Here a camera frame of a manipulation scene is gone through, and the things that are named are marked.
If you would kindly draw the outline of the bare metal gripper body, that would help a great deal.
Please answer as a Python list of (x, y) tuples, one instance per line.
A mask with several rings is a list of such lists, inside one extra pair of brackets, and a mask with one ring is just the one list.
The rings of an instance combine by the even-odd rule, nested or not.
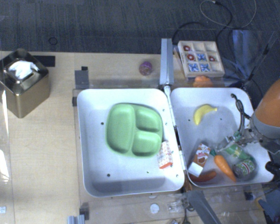
[(265, 150), (272, 154), (280, 152), (280, 138), (272, 133), (260, 133), (255, 127), (247, 128), (243, 136), (246, 142), (258, 142)]

